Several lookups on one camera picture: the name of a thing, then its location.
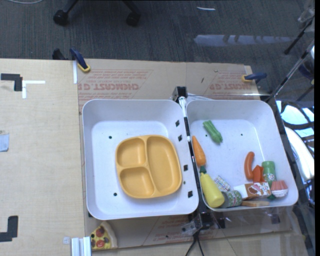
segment yellow clamp pad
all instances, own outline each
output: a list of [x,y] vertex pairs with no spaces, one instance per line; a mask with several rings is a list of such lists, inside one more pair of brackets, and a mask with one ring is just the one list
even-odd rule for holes
[[79,69],[81,69],[81,71],[84,73],[88,73],[91,69],[91,67],[88,64],[87,64],[87,66],[88,66],[87,68],[83,68],[79,63],[77,65],[78,65]]
[[241,76],[241,81],[244,82],[244,83],[251,83],[252,80],[247,80],[247,79],[245,79],[245,76],[246,76],[246,74],[243,74],[243,75]]

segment mustard bottle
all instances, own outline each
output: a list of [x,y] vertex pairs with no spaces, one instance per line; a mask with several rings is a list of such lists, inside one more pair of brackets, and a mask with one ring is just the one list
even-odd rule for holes
[[224,195],[210,175],[207,174],[207,170],[203,165],[200,167],[200,184],[205,200],[211,208],[217,208],[225,202]]

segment orange divided plate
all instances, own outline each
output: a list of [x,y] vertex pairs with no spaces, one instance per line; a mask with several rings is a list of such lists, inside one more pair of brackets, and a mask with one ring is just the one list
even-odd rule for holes
[[175,147],[162,135],[123,140],[116,148],[115,163],[123,191],[133,198],[166,196],[176,192],[182,182]]

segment white cord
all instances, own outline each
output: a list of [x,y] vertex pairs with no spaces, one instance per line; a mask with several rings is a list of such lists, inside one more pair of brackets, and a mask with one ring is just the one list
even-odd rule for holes
[[34,2],[19,2],[19,1],[15,1],[15,0],[7,0],[7,1],[17,3],[17,4],[37,4],[37,3],[42,2],[43,0],[38,0],[38,1],[34,1]]

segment pizza slice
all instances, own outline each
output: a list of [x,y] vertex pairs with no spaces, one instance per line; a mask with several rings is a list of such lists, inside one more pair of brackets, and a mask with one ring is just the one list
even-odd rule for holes
[[92,251],[102,251],[118,248],[115,232],[111,226],[103,221],[91,234]]

